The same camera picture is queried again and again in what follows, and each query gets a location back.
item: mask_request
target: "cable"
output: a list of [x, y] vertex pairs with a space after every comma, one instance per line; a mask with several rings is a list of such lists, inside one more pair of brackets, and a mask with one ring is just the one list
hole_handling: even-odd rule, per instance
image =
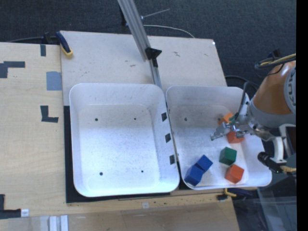
[[230, 196], [230, 197], [236, 197], [237, 195], [235, 193], [232, 193], [232, 192], [229, 192], [228, 191], [228, 188], [224, 188], [223, 189], [223, 193], [227, 196]]
[[159, 26], [159, 25], [143, 25], [143, 26], [149, 26], [149, 27], [161, 27], [161, 28], [168, 28], [168, 29], [173, 29], [173, 30], [178, 30], [184, 33], [187, 33], [189, 36], [191, 36], [192, 38], [195, 38], [194, 35], [192, 35], [190, 32], [187, 32], [183, 29], [179, 29], [179, 28], [175, 28], [175, 27], [170, 27], [170, 26]]
[[289, 166], [283, 165], [283, 166], [280, 166], [280, 168], [285, 174], [296, 172], [296, 167], [289, 167]]
[[159, 14], [159, 13], [163, 13], [163, 12], [166, 12], [166, 11], [169, 11], [170, 9], [166, 9], [166, 10], [162, 10], [162, 11], [158, 11], [158, 12], [155, 12], [155, 13], [151, 13], [151, 14], [147, 14], [145, 16], [141, 16], [141, 19], [143, 20], [145, 17], [149, 17], [149, 16], [152, 16], [152, 15], [156, 15], [156, 14]]
[[11, 41], [7, 41], [7, 43], [17, 43], [22, 41], [32, 41], [32, 40], [42, 40], [43, 37], [31, 37], [31, 38], [19, 38]]
[[296, 53], [285, 57], [270, 57], [255, 63], [255, 69], [265, 69], [296, 60]]
[[226, 79], [228, 79], [228, 78], [240, 79], [240, 80], [243, 80], [244, 82], [250, 82], [251, 85], [252, 85], [252, 87], [253, 87], [255, 90], [258, 90], [258, 88], [259, 88], [259, 86], [258, 86], [256, 83], [251, 82], [251, 81], [249, 81], [248, 79], [245, 79], [245, 78], [240, 77], [240, 76], [236, 76], [236, 75], [227, 75], [227, 76], [225, 76], [225, 78], [226, 78]]
[[241, 109], [242, 109], [242, 107], [243, 107], [243, 105], [244, 105], [247, 85], [253, 86], [253, 83], [250, 82], [250, 81], [247, 81], [247, 82], [244, 83], [244, 86], [243, 86], [243, 93], [242, 93], [242, 100], [241, 100], [240, 108], [239, 108], [238, 112], [236, 112], [236, 114], [234, 115], [234, 120], [237, 119], [237, 117], [239, 116], [240, 111], [241, 111]]
[[275, 75], [275, 74], [279, 73], [282, 70], [284, 65], [285, 64], [282, 64], [281, 67], [278, 69], [278, 71], [276, 71], [275, 73], [267, 74], [266, 76]]

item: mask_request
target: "black bracket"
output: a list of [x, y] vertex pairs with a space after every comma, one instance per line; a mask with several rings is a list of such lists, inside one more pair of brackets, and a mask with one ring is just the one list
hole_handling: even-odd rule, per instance
[[282, 55], [281, 55], [281, 52], [280, 52], [280, 49], [276, 49], [276, 50], [273, 50], [272, 52], [269, 53], [268, 55], [268, 58], [281, 58]]
[[52, 44], [52, 39], [49, 32], [44, 33], [42, 40], [42, 44]]
[[162, 52], [161, 50], [153, 49], [150, 47], [145, 49], [145, 54], [148, 60], [152, 60], [154, 67], [158, 67], [156, 58], [159, 56], [161, 52]]
[[121, 14], [121, 19], [122, 19], [121, 25], [122, 25], [122, 26], [128, 26], [128, 24], [127, 24], [127, 22], [126, 22], [126, 20], [125, 20], [123, 11], [121, 10], [121, 7], [119, 7], [119, 8], [120, 8], [120, 14]]

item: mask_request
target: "toy block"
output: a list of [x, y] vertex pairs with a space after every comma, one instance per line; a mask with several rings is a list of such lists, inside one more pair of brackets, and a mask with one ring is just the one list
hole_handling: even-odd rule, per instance
[[225, 122], [225, 123], [228, 123], [230, 122], [229, 121], [229, 118], [232, 117], [233, 114], [231, 112], [227, 113], [224, 115], [224, 117], [222, 119], [219, 120], [218, 124], [220, 125], [221, 123]]
[[226, 164], [226, 165], [231, 165], [236, 160], [236, 154], [237, 154], [236, 150], [231, 149], [231, 148], [226, 146], [220, 152], [219, 162]]
[[201, 181], [203, 174], [212, 166], [212, 164], [213, 162], [203, 155], [187, 170], [184, 180], [193, 186], [197, 185]]
[[195, 166], [202, 169], [202, 171], [205, 173], [211, 166], [213, 162], [208, 159], [205, 155], [203, 155], [198, 162], [195, 163]]
[[237, 166], [236, 164], [232, 164], [226, 171], [225, 179], [238, 183], [243, 177], [244, 169]]
[[242, 140], [244, 140], [244, 137], [242, 138], [237, 138], [235, 136], [236, 132], [233, 132], [233, 131], [230, 131], [229, 133], [227, 133], [227, 139], [228, 139], [228, 142], [230, 144], [232, 143], [240, 143]]
[[203, 174], [204, 171], [202, 169], [193, 165], [189, 168], [189, 170], [187, 170], [184, 180], [187, 183], [195, 186], [201, 181]]

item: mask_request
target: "wooden table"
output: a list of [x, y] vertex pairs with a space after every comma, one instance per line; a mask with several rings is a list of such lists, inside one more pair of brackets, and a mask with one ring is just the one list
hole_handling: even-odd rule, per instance
[[[225, 85], [218, 56], [215, 58], [220, 69], [217, 85]], [[25, 62], [25, 67], [9, 67], [7, 78], [0, 78], [0, 194], [5, 194], [4, 209], [28, 209], [29, 216], [35, 217], [142, 209], [145, 202], [149, 208], [214, 203], [238, 229], [231, 199], [217, 200], [222, 189], [67, 204], [63, 92], [46, 88], [46, 73], [62, 72], [60, 47], [46, 45], [46, 56], [42, 56], [39, 44], [0, 43], [0, 64], [8, 61]], [[58, 122], [41, 121], [42, 105], [49, 107], [49, 117], [58, 117]], [[1, 220], [0, 229], [6, 227], [7, 220]]]

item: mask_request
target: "yellow clamp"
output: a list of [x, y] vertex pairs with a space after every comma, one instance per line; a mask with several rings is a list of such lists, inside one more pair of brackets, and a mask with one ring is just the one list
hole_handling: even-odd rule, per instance
[[230, 196], [230, 197], [236, 197], [236, 194], [235, 193], [232, 193], [232, 192], [228, 192], [228, 188], [225, 188], [223, 190], [223, 193], [227, 196]]
[[64, 52], [64, 54], [66, 56], [72, 56], [73, 55], [73, 51], [72, 51], [71, 47], [69, 47], [69, 49], [70, 49], [70, 52], [66, 52], [66, 50], [63, 48], [63, 46], [61, 46], [61, 50]]
[[290, 172], [296, 172], [296, 167], [289, 167], [289, 166], [283, 165], [283, 166], [280, 166], [280, 168], [285, 174], [290, 173]]

